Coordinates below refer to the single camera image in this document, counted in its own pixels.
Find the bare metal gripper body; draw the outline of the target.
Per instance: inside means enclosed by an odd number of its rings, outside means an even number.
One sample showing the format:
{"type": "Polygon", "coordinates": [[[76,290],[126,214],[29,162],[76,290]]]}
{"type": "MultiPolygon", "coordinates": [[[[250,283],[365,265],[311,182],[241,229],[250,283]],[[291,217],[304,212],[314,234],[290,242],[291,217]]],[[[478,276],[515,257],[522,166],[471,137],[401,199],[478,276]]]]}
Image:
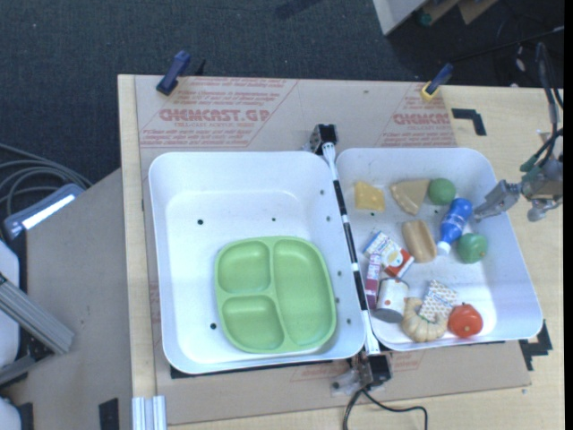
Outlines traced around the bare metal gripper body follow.
{"type": "Polygon", "coordinates": [[[548,159],[536,163],[522,176],[522,194],[527,199],[558,199],[563,195],[563,163],[548,159]]]}

